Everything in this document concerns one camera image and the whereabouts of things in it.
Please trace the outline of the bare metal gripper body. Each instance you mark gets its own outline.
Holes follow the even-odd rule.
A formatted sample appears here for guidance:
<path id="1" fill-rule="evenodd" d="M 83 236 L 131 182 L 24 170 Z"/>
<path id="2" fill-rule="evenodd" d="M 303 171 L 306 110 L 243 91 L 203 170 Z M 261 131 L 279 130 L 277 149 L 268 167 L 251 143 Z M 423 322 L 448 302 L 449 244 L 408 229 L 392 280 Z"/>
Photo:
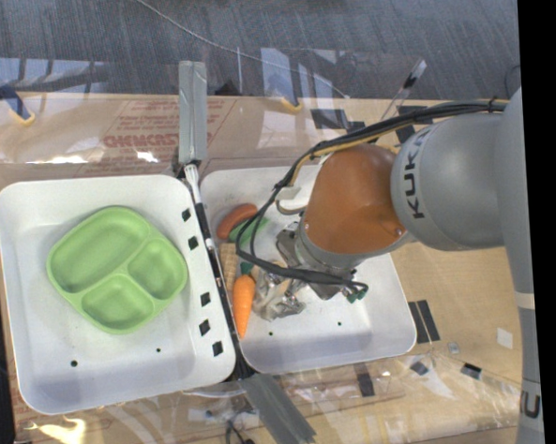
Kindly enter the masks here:
<path id="1" fill-rule="evenodd" d="M 331 253 L 315 246 L 299 223 L 292 223 L 277 235 L 276 247 L 285 263 L 293 269 L 323 272 L 340 277 L 342 280 L 353 279 L 355 258 L 338 253 Z M 329 300 L 338 292 L 349 300 L 357 298 L 356 285 L 325 284 L 306 280 L 315 294 L 322 300 Z"/>

